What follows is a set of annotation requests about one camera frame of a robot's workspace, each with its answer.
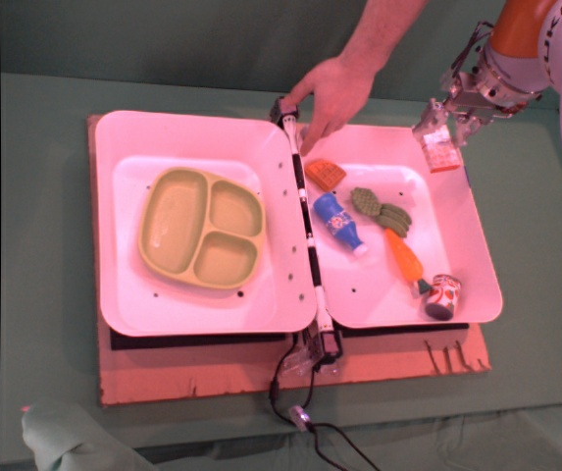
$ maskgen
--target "can lid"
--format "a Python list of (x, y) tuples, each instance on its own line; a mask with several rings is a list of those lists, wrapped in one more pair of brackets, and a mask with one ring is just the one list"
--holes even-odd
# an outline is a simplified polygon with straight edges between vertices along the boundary
[(359, 244), (356, 248), (354, 248), (352, 250), (353, 254), (359, 258), (360, 256), (363, 256), (364, 254), (366, 254), (366, 252), (368, 251), (368, 246), (366, 245), (365, 242), (362, 242), (361, 244)]

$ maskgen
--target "toy banana bunch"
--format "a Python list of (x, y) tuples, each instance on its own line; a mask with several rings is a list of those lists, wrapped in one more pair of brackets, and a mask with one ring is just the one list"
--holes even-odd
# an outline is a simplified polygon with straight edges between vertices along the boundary
[(394, 204), (380, 203), (369, 188), (353, 188), (350, 198), (359, 213), (374, 218), (384, 228), (383, 236), (392, 250), (403, 278), (409, 283), (418, 283), (420, 293), (431, 289), (431, 285), (423, 279), (422, 263), (403, 240), (411, 226), (409, 214)]

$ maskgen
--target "tin can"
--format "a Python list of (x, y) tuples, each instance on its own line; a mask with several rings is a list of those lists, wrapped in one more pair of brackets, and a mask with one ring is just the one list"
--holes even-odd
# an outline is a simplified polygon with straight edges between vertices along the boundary
[(425, 312), (440, 321), (452, 319), (460, 293), (461, 282), (458, 279), (448, 274), (437, 274), (427, 295)]

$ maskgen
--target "toy soda bottle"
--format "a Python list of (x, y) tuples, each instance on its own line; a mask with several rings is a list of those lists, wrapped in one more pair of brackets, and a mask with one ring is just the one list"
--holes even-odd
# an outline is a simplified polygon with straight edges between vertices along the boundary
[(368, 246), (357, 235), (357, 225), (354, 220), (339, 205), (332, 193), (327, 192), (318, 197), (313, 203), (313, 208), (325, 222), (329, 232), (348, 244), (355, 256), (361, 256), (368, 250)]

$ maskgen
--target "bottle label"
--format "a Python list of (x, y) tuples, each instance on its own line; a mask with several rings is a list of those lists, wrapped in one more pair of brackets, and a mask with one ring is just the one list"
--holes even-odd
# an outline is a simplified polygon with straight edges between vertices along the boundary
[(331, 234), (336, 236), (341, 229), (343, 229), (351, 222), (352, 217), (345, 211), (341, 211), (340, 213), (337, 213), (336, 215), (333, 215), (329, 218), (329, 220), (327, 221), (327, 229), (329, 229), (329, 232)]

